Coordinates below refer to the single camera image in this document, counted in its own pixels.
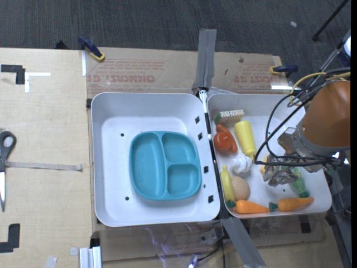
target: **blue divided plate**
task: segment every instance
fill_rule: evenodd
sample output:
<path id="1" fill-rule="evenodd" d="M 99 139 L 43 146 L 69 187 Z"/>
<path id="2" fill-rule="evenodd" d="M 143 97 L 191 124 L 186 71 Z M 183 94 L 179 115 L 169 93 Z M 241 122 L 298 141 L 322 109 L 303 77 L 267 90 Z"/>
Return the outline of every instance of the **blue divided plate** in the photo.
<path id="1" fill-rule="evenodd" d="M 130 145 L 129 170 L 135 191 L 146 199 L 187 198 L 201 185 L 197 148 L 177 132 L 138 134 Z"/>

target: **orange carrot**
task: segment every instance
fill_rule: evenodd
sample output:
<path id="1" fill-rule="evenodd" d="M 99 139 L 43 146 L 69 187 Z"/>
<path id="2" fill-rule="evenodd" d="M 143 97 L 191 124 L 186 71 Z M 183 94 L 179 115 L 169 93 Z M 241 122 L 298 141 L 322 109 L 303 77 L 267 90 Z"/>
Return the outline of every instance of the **orange carrot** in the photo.
<path id="1" fill-rule="evenodd" d="M 290 212 L 292 210 L 303 207 L 306 204 L 312 203 L 313 198 L 283 198 L 277 204 L 269 203 L 270 210 L 278 208 L 281 212 Z"/>
<path id="2" fill-rule="evenodd" d="M 235 142 L 235 139 L 234 139 L 232 133 L 230 133 L 228 128 L 222 124 L 217 124 L 216 130 L 217 130 L 217 132 L 225 132 L 227 135 L 229 135 L 229 140 L 231 140 L 231 146 L 230 146 L 229 150 L 232 153 L 236 153 L 238 151 L 238 146 L 237 146 L 237 143 Z"/>
<path id="3" fill-rule="evenodd" d="M 270 212 L 269 208 L 244 199 L 240 199 L 235 203 L 235 211 L 240 214 Z"/>

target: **scissors handle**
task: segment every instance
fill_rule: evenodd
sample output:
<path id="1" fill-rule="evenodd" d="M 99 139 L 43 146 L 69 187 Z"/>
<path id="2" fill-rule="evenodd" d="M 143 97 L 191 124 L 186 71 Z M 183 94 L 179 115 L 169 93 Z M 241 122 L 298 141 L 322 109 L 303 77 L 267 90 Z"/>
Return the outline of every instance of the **scissors handle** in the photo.
<path id="1" fill-rule="evenodd" d="M 6 146 L 5 145 L 5 139 L 7 137 L 10 137 L 12 139 L 11 144 Z M 4 131 L 0 133 L 0 158 L 3 160 L 3 162 L 6 161 L 8 155 L 10 154 L 10 151 L 15 147 L 16 145 L 16 137 L 13 133 L 10 131 Z"/>

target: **scissors blade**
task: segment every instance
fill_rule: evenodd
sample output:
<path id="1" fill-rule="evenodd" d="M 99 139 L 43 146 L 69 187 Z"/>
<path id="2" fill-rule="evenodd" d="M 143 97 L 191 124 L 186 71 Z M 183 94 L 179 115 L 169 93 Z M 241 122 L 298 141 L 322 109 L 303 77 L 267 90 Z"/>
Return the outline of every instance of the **scissors blade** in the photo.
<path id="1" fill-rule="evenodd" d="M 1 210 L 5 211 L 5 172 L 0 172 L 0 198 L 1 198 Z"/>

